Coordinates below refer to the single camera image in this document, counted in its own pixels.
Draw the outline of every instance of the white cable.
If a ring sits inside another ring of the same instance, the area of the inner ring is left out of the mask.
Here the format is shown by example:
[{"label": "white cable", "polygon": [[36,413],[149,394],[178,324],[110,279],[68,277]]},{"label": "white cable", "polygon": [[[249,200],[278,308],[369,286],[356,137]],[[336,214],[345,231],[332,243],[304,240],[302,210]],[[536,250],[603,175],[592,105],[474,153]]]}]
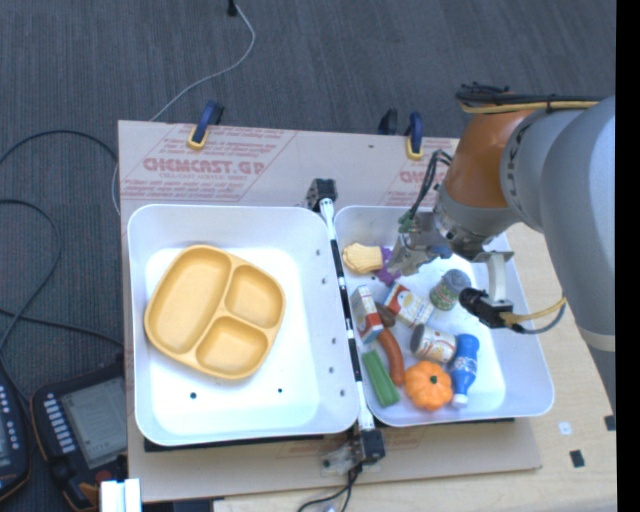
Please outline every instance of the white cable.
[{"label": "white cable", "polygon": [[[206,82],[208,80],[211,80],[211,79],[216,78],[216,77],[218,77],[220,75],[223,75],[224,73],[227,73],[228,71],[231,71],[232,69],[237,68],[249,56],[249,53],[251,53],[251,50],[253,50],[253,46],[255,45],[255,42],[256,42],[256,32],[255,32],[255,30],[253,30],[253,27],[251,26],[251,23],[249,22],[247,17],[244,15],[244,12],[242,12],[242,9],[240,9],[240,6],[238,4],[236,4],[236,9],[237,9],[238,13],[240,14],[240,17],[242,18],[242,20],[247,25],[247,28],[249,29],[249,32],[251,32],[251,42],[249,43],[249,46],[246,49],[246,51],[244,52],[244,54],[242,55],[242,57],[240,57],[240,59],[237,62],[235,62],[234,64],[232,64],[231,66],[229,66],[229,67],[227,67],[227,68],[225,68],[225,69],[223,69],[221,71],[217,71],[217,72],[213,73],[212,75],[205,76],[204,78],[201,78],[197,82],[194,82],[191,85],[189,85],[188,87],[184,88],[169,103],[167,103],[164,107],[162,107],[160,112],[158,112],[155,116],[153,116],[149,120],[150,122],[156,121],[171,105],[173,105],[176,101],[178,101],[182,96],[184,96],[186,93],[188,93],[191,89],[193,89],[194,87],[197,87],[198,85],[200,85],[200,84],[202,84],[202,83],[204,83],[204,82]],[[116,164],[115,169],[113,170],[113,179],[111,180],[111,198],[113,199],[113,206],[115,207],[116,212],[118,212],[118,215],[120,215],[120,208],[118,208],[118,200],[116,199],[116,181],[117,181],[117,176],[118,176],[118,164]]]}]

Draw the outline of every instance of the green cucumber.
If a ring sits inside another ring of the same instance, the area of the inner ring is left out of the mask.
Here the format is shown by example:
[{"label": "green cucumber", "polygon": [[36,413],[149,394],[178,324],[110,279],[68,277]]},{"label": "green cucumber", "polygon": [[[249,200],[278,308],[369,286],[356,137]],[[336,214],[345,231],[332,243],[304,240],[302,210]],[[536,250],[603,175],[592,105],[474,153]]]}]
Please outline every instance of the green cucumber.
[{"label": "green cucumber", "polygon": [[400,401],[400,393],[398,393],[396,385],[391,381],[380,354],[376,350],[369,350],[362,355],[362,362],[367,369],[380,405],[388,407]]}]

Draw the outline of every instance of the blue clamp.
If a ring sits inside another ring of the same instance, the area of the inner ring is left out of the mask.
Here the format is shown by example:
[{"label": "blue clamp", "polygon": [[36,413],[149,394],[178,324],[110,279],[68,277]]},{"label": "blue clamp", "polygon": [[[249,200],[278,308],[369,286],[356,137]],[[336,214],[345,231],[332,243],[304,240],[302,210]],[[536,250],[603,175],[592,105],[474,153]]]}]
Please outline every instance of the blue clamp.
[{"label": "blue clamp", "polygon": [[422,117],[418,112],[412,112],[409,118],[409,128],[404,133],[407,136],[407,156],[412,160],[420,160],[422,152]]},{"label": "blue clamp", "polygon": [[202,112],[202,116],[200,116],[200,122],[189,134],[187,146],[191,149],[202,149],[209,135],[209,132],[207,132],[207,126],[210,124],[220,123],[223,112],[224,107],[222,105],[218,105],[215,101],[209,100]]}]

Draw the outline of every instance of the black electronic device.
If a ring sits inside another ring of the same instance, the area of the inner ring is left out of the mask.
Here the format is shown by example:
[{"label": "black electronic device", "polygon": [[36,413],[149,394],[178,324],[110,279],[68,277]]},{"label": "black electronic device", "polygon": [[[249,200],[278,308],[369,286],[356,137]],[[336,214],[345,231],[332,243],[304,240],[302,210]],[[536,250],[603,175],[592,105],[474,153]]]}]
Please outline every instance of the black electronic device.
[{"label": "black electronic device", "polygon": [[27,430],[18,395],[0,365],[0,501],[29,478]]},{"label": "black electronic device", "polygon": [[127,449],[122,361],[40,388],[31,399],[38,445],[76,511],[97,510],[100,483],[119,480]]}]

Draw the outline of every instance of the yellow divided plate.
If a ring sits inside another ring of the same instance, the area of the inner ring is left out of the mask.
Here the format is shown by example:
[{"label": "yellow divided plate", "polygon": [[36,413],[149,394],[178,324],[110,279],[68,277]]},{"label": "yellow divided plate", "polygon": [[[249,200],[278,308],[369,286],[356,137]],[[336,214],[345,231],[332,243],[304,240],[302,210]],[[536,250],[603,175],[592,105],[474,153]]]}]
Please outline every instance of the yellow divided plate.
[{"label": "yellow divided plate", "polygon": [[284,316],[280,284],[222,249],[192,245],[169,266],[144,314],[151,343],[166,355],[225,379],[253,374]]}]

